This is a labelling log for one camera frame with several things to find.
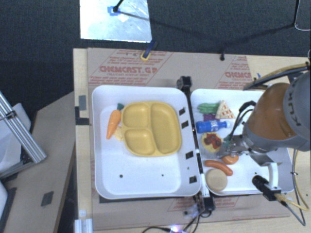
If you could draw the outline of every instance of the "toy cookie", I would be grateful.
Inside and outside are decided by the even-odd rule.
[[[205,175],[206,183],[211,191],[222,191],[226,188],[228,179],[220,169],[211,169]]]
[[[216,133],[204,133],[201,137],[203,147],[211,153],[219,151],[222,139]]]

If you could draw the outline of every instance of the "black carpet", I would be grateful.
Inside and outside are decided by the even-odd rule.
[[[307,56],[310,32],[291,24],[296,0],[147,0],[157,50]],[[310,27],[310,1],[299,25]],[[0,91],[29,117],[73,90],[72,49],[144,49],[80,39],[79,0],[0,0]]]

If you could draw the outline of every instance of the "metal plate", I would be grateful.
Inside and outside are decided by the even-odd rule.
[[[119,12],[113,6],[119,0],[80,0],[82,39],[127,42],[152,40],[147,0],[124,0]]]

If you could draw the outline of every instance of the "yellow divided plate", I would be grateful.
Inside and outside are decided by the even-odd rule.
[[[165,156],[181,146],[179,122],[167,103],[130,103],[122,111],[122,134],[126,148],[138,156]]]

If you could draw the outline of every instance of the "aluminum rail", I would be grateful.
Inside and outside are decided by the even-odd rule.
[[[5,121],[9,129],[21,143],[34,163],[43,161],[47,156],[25,128],[4,95],[0,92],[0,119]]]

